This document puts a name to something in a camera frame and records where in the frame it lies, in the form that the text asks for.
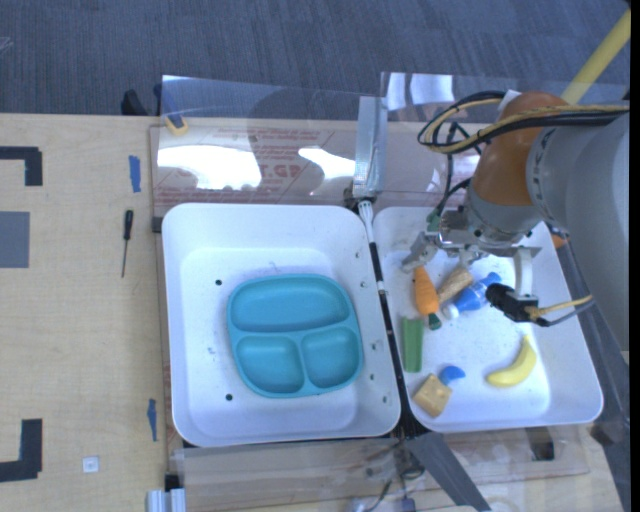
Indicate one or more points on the tan waffle cone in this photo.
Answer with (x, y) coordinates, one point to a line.
(455, 285)

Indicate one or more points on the orange carrot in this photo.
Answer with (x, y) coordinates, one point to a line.
(426, 295)

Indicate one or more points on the black cylinder on white bracket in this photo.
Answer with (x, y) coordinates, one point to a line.
(510, 300)

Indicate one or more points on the brown cardboard board red print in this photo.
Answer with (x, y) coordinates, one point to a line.
(300, 465)

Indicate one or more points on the black screwdriver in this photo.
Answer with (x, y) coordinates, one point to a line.
(127, 227)

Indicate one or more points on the blue and white bottle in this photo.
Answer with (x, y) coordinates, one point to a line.
(470, 299)

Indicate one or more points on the blue divided plate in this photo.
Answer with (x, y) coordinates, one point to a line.
(295, 332)

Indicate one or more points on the green flat block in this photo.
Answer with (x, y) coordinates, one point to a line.
(413, 345)

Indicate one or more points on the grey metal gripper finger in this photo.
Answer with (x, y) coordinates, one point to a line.
(470, 257)
(419, 254)

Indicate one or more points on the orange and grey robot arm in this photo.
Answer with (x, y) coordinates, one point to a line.
(575, 190)

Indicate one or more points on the yellow banana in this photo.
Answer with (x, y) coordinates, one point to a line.
(515, 372)

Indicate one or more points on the yellow cheese wedge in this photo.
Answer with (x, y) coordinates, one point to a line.
(432, 396)

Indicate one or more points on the small blue curved piece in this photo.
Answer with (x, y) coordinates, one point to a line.
(452, 374)

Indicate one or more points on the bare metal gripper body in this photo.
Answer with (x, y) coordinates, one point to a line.
(492, 245)

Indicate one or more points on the white plastic tray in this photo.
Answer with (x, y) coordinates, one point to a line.
(200, 325)
(480, 405)

